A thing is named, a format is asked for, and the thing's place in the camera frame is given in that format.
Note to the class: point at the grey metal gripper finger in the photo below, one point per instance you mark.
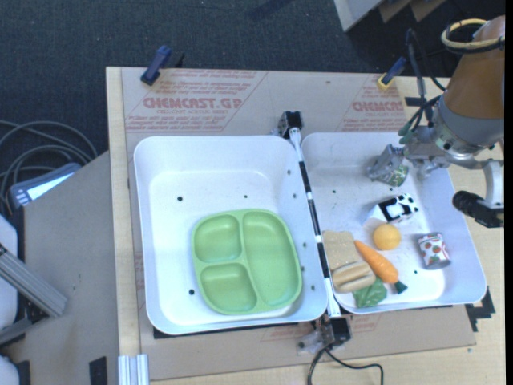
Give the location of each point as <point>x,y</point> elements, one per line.
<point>384,164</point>
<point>425,169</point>

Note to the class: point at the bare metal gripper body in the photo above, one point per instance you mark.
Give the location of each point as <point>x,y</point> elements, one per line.
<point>429,147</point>

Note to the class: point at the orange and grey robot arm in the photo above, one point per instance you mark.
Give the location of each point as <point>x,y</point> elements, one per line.
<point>477,78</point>

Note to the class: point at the green printed can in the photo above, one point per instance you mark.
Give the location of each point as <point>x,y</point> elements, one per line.
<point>398,175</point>

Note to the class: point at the white plastic tray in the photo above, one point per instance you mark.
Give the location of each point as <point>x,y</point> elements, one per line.
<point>344,167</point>
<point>208,167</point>

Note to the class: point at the white black cow-print carton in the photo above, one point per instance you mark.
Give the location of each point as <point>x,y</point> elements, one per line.
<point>394,209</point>

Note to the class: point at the yellow ball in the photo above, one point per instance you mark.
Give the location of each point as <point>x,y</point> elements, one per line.
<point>386,237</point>

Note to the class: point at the thin black and white rod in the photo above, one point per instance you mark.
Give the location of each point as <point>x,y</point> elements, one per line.
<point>309,197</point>

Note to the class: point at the white can red fruit print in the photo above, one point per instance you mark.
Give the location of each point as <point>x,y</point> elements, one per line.
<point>435,252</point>

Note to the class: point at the beige bread slice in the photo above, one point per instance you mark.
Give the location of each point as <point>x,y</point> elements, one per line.
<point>340,249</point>

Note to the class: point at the orange carrot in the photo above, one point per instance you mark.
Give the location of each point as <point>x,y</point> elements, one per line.
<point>378,263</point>

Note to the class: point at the tan hot dog bun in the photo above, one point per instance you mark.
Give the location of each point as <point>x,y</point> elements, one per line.
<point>352,277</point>

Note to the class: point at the green lettuce leaf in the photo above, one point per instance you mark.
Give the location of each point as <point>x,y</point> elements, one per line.
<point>370,295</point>

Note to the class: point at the green divided plate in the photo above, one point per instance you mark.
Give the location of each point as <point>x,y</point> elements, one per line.
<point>264,255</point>

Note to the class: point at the brown cardboard board red print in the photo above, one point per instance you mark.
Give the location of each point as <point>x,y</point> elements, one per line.
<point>224,106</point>

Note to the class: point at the black cylinder on white bracket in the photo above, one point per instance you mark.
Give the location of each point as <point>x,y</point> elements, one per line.
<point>477,209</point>

